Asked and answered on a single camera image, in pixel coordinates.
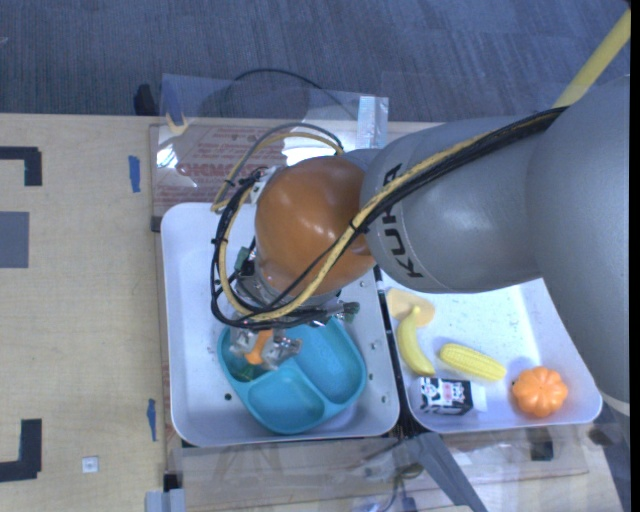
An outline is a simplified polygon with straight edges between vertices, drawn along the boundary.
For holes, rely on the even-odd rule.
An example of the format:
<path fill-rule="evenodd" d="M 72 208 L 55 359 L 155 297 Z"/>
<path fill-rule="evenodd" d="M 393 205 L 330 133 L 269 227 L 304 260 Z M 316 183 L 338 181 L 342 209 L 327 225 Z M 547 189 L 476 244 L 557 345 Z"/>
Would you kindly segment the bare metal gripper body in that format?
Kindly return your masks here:
<path fill-rule="evenodd" d="M 274 288 L 262 275 L 261 267 L 257 265 L 251 275 L 240 274 L 234 284 L 234 292 L 241 306 L 247 309 L 269 310 L 278 309 L 293 301 L 299 292 L 289 289 L 289 284 L 281 291 Z M 268 320 L 250 318 L 248 313 L 235 312 L 231 326 L 253 331 L 268 329 L 288 329 L 300 325 L 325 325 L 332 317 L 346 318 L 346 303 L 340 299 L 342 290 L 310 296 L 295 310 L 285 316 Z"/>

